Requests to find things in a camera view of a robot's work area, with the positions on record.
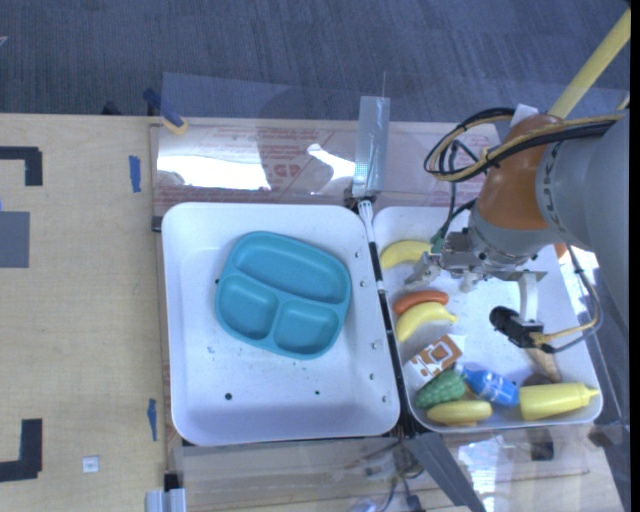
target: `white plastic tray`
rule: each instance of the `white plastic tray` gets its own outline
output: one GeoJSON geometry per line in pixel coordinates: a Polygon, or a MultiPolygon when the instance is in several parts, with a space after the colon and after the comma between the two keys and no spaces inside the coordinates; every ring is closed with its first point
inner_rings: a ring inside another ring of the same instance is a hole
{"type": "Polygon", "coordinates": [[[162,223],[176,429],[228,445],[380,435],[400,414],[396,379],[364,226],[343,207],[183,203],[162,223]],[[215,281],[235,241],[258,230],[313,244],[349,269],[352,295],[332,348],[312,360],[254,347],[225,332],[215,281]]]}
{"type": "MultiPolygon", "coordinates": [[[[442,225],[447,215],[446,208],[432,207],[389,207],[382,209],[374,218],[373,228],[380,250],[393,242],[406,239],[428,241],[442,225]]],[[[460,215],[452,223],[450,230],[459,231],[466,225],[467,216],[460,215]]],[[[545,332],[556,332],[578,325],[576,315],[562,276],[562,272],[552,246],[542,250],[535,261],[524,268],[531,271],[548,272],[538,283],[538,320],[545,326],[545,332]]],[[[383,271],[383,279],[389,305],[406,293],[404,279],[412,273],[412,265],[403,263],[383,271]]],[[[406,342],[399,345],[402,363],[419,352],[430,341],[437,340],[444,333],[466,336],[461,362],[476,363],[488,370],[500,373],[518,386],[534,372],[540,373],[526,352],[512,344],[506,336],[495,331],[489,322],[489,313],[495,306],[506,306],[520,310],[520,294],[516,282],[489,279],[480,282],[469,293],[460,291],[460,280],[452,279],[442,272],[430,287],[449,294],[447,309],[458,316],[454,324],[447,322],[426,324],[406,342]]],[[[397,317],[391,311],[392,321],[397,317]]],[[[556,363],[563,381],[579,381],[586,386],[600,389],[588,349],[584,343],[558,353],[556,363]]],[[[420,423],[439,432],[477,432],[505,428],[519,428],[534,425],[586,423],[595,419],[602,410],[602,398],[596,396],[585,408],[556,416],[547,420],[525,422],[518,408],[494,407],[494,414],[475,427],[447,427],[427,419],[423,410],[414,408],[415,389],[407,389],[413,415],[420,423]]]]}

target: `clear plastic sheet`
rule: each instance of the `clear plastic sheet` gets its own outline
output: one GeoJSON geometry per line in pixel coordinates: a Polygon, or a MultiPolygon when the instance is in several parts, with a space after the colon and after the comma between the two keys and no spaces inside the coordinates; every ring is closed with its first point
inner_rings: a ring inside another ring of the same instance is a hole
{"type": "MultiPolygon", "coordinates": [[[[158,157],[154,213],[161,217],[191,201],[347,204],[360,102],[376,96],[390,102],[390,123],[384,186],[374,206],[446,206],[448,185],[422,170],[425,155],[445,133],[490,107],[523,103],[544,110],[562,91],[558,84],[391,73],[381,77],[378,91],[328,91],[166,73],[163,108],[182,116],[188,130],[178,135],[166,124],[152,129],[158,157]]],[[[626,94],[591,88],[571,117],[613,111],[626,94]]],[[[498,144],[506,129],[481,127],[462,141],[479,153],[498,144]]],[[[465,163],[465,155],[458,158],[465,163]]],[[[481,185],[479,178],[460,186],[457,204],[475,197],[481,185]]],[[[619,496],[628,500],[629,335],[597,261],[591,253],[580,257],[605,309],[603,327],[586,341],[605,407],[593,424],[443,435],[451,461],[465,475],[465,482],[454,480],[453,486],[470,486],[486,510],[624,510],[619,496]]],[[[586,290],[570,263],[561,268],[584,322],[586,290]]],[[[421,452],[413,453],[420,443],[410,447],[396,434],[215,449],[174,442],[169,469],[179,473],[189,510],[196,511],[410,510],[407,488],[415,489],[427,509],[462,504],[443,491],[442,479],[433,478],[435,467],[421,464],[421,452]]]]}

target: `yellow banana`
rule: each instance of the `yellow banana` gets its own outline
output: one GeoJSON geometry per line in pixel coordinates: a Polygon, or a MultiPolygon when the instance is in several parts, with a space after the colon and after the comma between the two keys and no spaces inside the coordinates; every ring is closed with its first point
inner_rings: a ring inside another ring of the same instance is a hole
{"type": "Polygon", "coordinates": [[[391,268],[405,261],[416,262],[425,251],[430,251],[431,245],[420,240],[401,240],[386,247],[380,255],[380,265],[383,269],[391,268]]]}
{"type": "Polygon", "coordinates": [[[407,309],[396,322],[396,338],[399,342],[406,341],[422,324],[436,320],[455,322],[458,317],[450,313],[439,302],[423,302],[407,309]]]}

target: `yellow pole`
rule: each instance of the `yellow pole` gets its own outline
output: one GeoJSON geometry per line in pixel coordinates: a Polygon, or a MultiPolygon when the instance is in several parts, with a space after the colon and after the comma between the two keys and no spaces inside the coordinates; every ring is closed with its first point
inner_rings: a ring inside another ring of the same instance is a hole
{"type": "Polygon", "coordinates": [[[631,37],[631,9],[628,8],[582,66],[548,114],[566,118],[631,37]]]}

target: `white square marker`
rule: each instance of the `white square marker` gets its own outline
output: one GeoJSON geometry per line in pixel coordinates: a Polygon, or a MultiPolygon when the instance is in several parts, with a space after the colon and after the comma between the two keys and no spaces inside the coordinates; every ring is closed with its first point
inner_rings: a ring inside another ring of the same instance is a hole
{"type": "Polygon", "coordinates": [[[82,457],[83,473],[97,473],[98,471],[100,471],[100,457],[98,455],[82,457]]]}

